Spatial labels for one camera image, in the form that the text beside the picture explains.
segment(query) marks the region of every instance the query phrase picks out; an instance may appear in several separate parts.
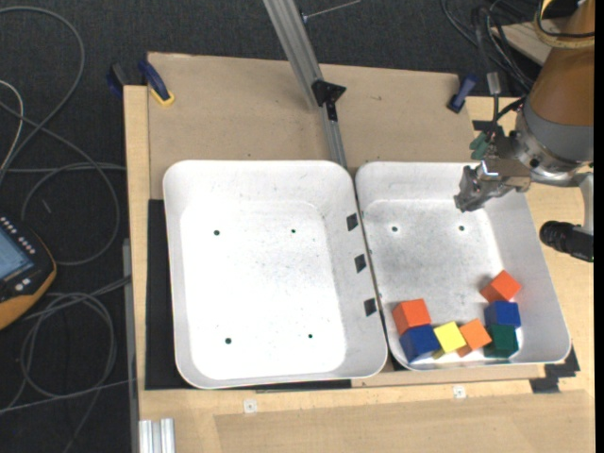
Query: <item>blue block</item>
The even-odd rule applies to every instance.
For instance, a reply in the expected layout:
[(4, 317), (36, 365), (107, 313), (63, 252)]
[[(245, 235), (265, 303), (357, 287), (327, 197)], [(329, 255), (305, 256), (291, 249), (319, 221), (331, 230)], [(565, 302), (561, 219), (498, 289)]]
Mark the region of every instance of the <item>blue block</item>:
[(431, 356), (434, 351), (441, 348), (434, 329), (430, 325), (407, 329), (398, 341), (409, 362)]
[(520, 327), (520, 312), (518, 304), (496, 300), (484, 310), (484, 323), (486, 326), (498, 324), (500, 326)]

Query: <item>black clamp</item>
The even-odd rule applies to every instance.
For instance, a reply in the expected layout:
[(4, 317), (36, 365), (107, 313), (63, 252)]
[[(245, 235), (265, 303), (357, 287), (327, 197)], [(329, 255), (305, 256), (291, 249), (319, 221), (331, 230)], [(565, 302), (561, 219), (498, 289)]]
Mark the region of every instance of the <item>black clamp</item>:
[(331, 84), (321, 79), (315, 80), (312, 83), (312, 92), (314, 93), (314, 98), (316, 99), (320, 108), (322, 108), (325, 104), (329, 121), (338, 121), (336, 101), (340, 99), (345, 90), (346, 87)]

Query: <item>colored cube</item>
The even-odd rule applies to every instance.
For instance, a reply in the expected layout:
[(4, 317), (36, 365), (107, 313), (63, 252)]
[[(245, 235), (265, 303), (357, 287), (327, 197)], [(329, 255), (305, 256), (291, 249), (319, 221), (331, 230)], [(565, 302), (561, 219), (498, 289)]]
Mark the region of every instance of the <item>colored cube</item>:
[(432, 326), (409, 328), (398, 341), (405, 351), (408, 362), (429, 357), (441, 347)]
[(489, 302), (495, 302), (511, 300), (521, 288), (522, 286), (508, 272), (502, 270), (480, 293)]
[(487, 358), (508, 358), (518, 351), (518, 339), (514, 326), (492, 324), (487, 327), (493, 341), (484, 346), (484, 356)]
[(466, 341), (466, 345), (457, 351), (461, 358), (467, 356), (472, 351), (484, 347), (493, 340), (479, 319), (474, 319), (461, 326), (460, 332)]
[(520, 311), (515, 302), (496, 300), (484, 310), (484, 323), (520, 327)]
[(458, 350), (460, 347), (464, 347), (466, 342), (461, 335), (460, 328), (455, 322), (447, 322), (441, 326), (434, 328), (434, 334), (441, 345), (433, 357), (438, 359), (444, 354)]
[(393, 318), (399, 335), (411, 327), (428, 326), (432, 322), (423, 298), (401, 302), (393, 309)]

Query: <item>black bracket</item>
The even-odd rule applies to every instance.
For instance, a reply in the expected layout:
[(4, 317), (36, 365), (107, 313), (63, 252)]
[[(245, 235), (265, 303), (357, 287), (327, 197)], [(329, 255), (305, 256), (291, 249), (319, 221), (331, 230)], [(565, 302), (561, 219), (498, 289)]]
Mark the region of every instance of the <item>black bracket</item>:
[(345, 90), (346, 87), (331, 84), (321, 79), (315, 80), (312, 83), (312, 92), (314, 93), (314, 98), (316, 99), (319, 108), (322, 108), (325, 104), (329, 121), (338, 121), (336, 101), (340, 99)]
[(547, 364), (545, 377), (530, 380), (530, 387), (534, 393), (559, 393), (558, 381), (560, 378), (574, 378), (580, 371), (575, 348), (571, 347), (570, 353), (561, 364)]

